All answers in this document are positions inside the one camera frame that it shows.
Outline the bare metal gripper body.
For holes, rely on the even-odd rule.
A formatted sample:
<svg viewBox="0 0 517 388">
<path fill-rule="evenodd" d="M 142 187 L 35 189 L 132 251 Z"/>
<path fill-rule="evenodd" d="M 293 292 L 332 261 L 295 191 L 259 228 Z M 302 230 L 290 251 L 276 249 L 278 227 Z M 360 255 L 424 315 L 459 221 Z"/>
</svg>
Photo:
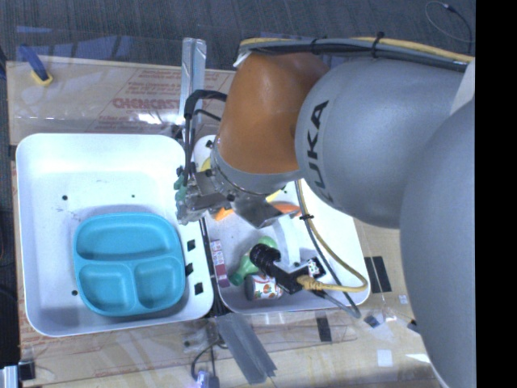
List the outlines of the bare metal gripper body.
<svg viewBox="0 0 517 388">
<path fill-rule="evenodd" d="M 182 173 L 175 182 L 176 218 L 182 225 L 207 214 L 220 220 L 220 213 L 232 211 L 256 229 L 272 225 L 284 215 L 301 215 L 297 205 L 270 202 L 263 194 L 233 186 L 216 171 Z"/>
</svg>

